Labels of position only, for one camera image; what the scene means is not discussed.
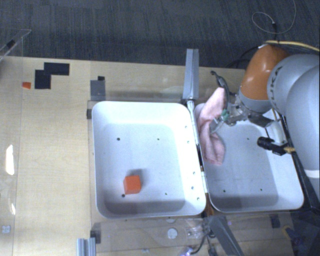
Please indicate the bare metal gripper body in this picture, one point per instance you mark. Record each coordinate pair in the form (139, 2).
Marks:
(236, 113)

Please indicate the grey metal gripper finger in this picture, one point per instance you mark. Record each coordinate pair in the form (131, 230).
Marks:
(218, 120)
(216, 129)

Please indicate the pink cloth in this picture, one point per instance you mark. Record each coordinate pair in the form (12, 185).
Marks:
(211, 117)

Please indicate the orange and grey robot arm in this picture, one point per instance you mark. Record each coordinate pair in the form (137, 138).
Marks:
(295, 100)

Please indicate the white plastic tray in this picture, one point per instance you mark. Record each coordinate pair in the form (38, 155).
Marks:
(250, 170)
(147, 160)

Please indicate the orange cube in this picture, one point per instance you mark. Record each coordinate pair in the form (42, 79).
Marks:
(132, 184)

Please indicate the clear plastic bottle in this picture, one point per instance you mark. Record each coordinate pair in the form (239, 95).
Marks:
(197, 231)

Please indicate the black cylinder on white bracket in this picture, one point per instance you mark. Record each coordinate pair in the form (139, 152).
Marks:
(271, 145)

